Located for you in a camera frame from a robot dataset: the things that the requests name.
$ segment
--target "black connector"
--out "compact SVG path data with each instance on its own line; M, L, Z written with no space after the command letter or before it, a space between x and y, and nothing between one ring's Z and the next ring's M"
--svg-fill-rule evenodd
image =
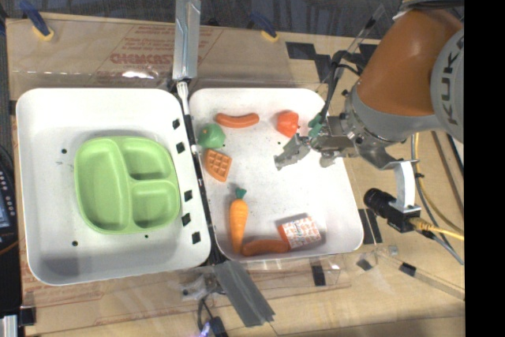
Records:
M395 228L400 233L411 232L414 230L411 218L421 216L421 210L417 209L411 212L401 212L390 206L390 202L395 202L391 194L385 193L379 189L369 189L363 197L363 202L372 209L376 215L387 220L390 227Z
M228 337L221 317L212 317L208 323L211 325L211 330L214 333L215 337Z

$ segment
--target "blue clamp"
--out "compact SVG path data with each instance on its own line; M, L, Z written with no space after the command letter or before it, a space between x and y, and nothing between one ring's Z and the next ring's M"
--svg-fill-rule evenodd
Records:
M44 41L50 41L54 36L54 31L51 30L39 11L31 4L28 0L21 0L19 2L19 6L23 13L32 21L33 23L33 32Z
M274 25L265 16L257 12L251 12L251 14L249 14L249 19L251 22L259 25L263 29L261 33L266 39L272 42L275 42L277 39L279 39L277 32L275 32Z

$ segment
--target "sausage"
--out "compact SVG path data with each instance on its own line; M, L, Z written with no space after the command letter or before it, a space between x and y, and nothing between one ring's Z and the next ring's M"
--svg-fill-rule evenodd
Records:
M260 121L260 116L256 113L251 113L234 117L232 115L219 113L215 116L215 121L228 128L245 128L257 124Z
M290 244L283 240L260 239L245 243L241 253L249 257L265 253L287 253L288 251L290 251Z

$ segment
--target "green divided plate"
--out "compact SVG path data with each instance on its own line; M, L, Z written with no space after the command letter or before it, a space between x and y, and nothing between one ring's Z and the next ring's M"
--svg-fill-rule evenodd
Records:
M143 137L84 142L74 163L77 203L84 221L107 234L164 227L179 214L181 196L170 153Z

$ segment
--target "white tray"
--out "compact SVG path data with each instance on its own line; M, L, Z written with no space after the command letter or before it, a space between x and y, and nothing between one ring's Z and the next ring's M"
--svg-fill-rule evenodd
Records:
M17 101L17 133L28 265L40 281L66 285L121 278L193 268L208 258L211 242L193 158L180 104L170 93L37 88ZM111 135L147 137L169 150L181 211L167 227L101 234L81 218L73 177L75 153L86 140ZM179 143L185 145L182 153ZM181 217L188 213L191 221L183 226ZM197 233L200 241L193 244Z
M219 150L232 158L226 182L218 182L204 169L216 239L220 250L230 259L323 256L348 253L361 245L363 227L342 159L322 168L320 155L312 151L294 165L281 170L275 167L274 155L280 155L289 140L275 128L277 114L283 110L296 111L300 116L301 135L306 135L308 122L323 104L315 92L303 88L205 88L191 96L189 107L196 136L219 112L229 115L256 112L260 116L260 122L249 128L223 127L225 147ZM316 220L322 242L284 254L244 257L234 253L229 237L228 210L237 187L247 190L244 200L249 205L249 217L245 242L254 238L279 238L276 228L279 222L300 214Z

